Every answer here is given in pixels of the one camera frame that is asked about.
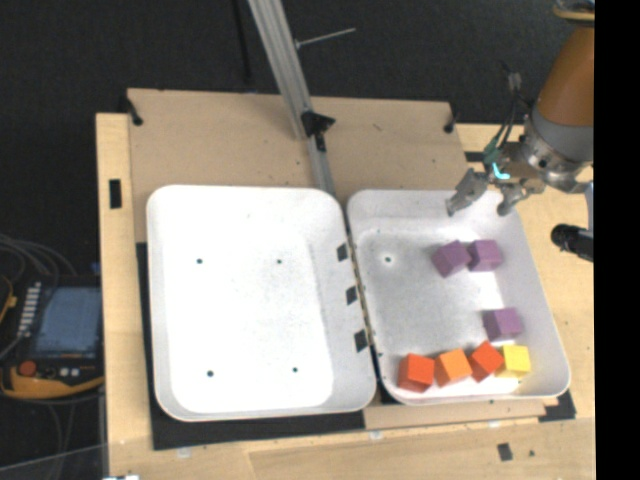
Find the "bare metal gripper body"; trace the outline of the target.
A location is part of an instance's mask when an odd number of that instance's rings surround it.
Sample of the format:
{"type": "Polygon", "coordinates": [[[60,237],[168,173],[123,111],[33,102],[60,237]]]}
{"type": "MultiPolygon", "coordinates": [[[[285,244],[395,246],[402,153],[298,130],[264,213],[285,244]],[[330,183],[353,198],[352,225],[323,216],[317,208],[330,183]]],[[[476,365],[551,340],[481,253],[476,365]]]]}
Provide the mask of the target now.
{"type": "Polygon", "coordinates": [[[500,148],[496,165],[502,174],[510,175],[509,182],[531,187],[534,193],[545,187],[567,194],[587,189],[587,182],[578,179],[586,163],[566,158],[537,136],[521,135],[507,142],[500,148]]]}

